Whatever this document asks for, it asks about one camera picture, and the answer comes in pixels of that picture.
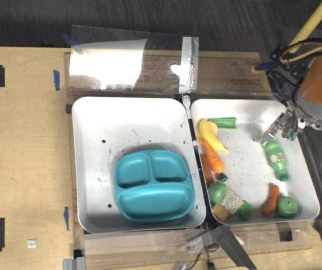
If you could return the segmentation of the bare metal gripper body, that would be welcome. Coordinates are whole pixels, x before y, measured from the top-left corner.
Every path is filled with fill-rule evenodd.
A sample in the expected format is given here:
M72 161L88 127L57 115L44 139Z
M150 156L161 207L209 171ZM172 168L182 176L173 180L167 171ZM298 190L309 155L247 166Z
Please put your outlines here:
M295 111L282 112L266 131L271 136L281 133L282 136L298 135L298 117Z

